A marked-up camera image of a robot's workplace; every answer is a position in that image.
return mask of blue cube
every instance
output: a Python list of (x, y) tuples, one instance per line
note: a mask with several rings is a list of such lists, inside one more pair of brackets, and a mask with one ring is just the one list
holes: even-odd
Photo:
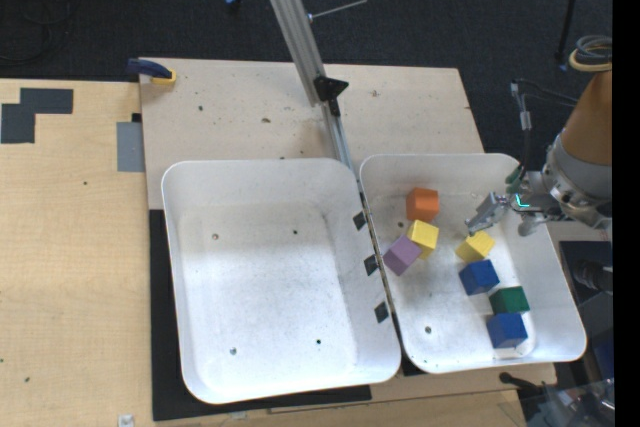
[(467, 264), (459, 275), (467, 295), (488, 292), (500, 283), (491, 260), (486, 258)]
[(520, 313), (498, 313), (487, 321), (494, 349), (513, 348), (528, 338)]

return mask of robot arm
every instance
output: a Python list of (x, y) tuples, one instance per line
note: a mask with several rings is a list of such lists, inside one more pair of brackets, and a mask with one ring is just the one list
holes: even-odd
[[(547, 151), (542, 171), (517, 169), (506, 180), (506, 194), (490, 193), (476, 216), (465, 221), (470, 235), (498, 222), (509, 208), (522, 217), (518, 227), (522, 236), (540, 223), (566, 218), (594, 229), (609, 226), (613, 188), (611, 48), (610, 38), (578, 41), (569, 63), (581, 71), (595, 71), (595, 75)], [(528, 121), (526, 117), (523, 120), (525, 128)]]

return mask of green cube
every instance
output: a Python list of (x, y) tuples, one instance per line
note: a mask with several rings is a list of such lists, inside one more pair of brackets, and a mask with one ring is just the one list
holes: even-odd
[(529, 302), (521, 286), (504, 287), (489, 296), (493, 313), (523, 313), (529, 311)]

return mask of yellow cube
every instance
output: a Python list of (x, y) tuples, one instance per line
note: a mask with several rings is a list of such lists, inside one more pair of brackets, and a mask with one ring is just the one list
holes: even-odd
[(465, 262), (476, 262), (482, 260), (489, 254), (491, 248), (495, 245), (491, 235), (486, 231), (480, 230), (473, 236), (467, 238), (456, 248), (456, 254)]
[(439, 231), (437, 226), (420, 220), (413, 221), (409, 226), (407, 237), (420, 246), (420, 249), (422, 249), (420, 258), (423, 260), (426, 260), (427, 256), (436, 248)]

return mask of purple cube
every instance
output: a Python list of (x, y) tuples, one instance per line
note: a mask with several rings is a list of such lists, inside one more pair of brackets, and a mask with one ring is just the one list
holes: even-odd
[(498, 313), (489, 319), (487, 329), (494, 349), (516, 347), (529, 337), (519, 313)]
[(488, 292), (498, 283), (498, 275), (491, 260), (478, 260), (467, 264), (459, 273), (467, 295)]
[(420, 246), (406, 235), (402, 235), (391, 245), (382, 260), (386, 267), (391, 269), (397, 276), (400, 276), (418, 259), (420, 253), (422, 253)]

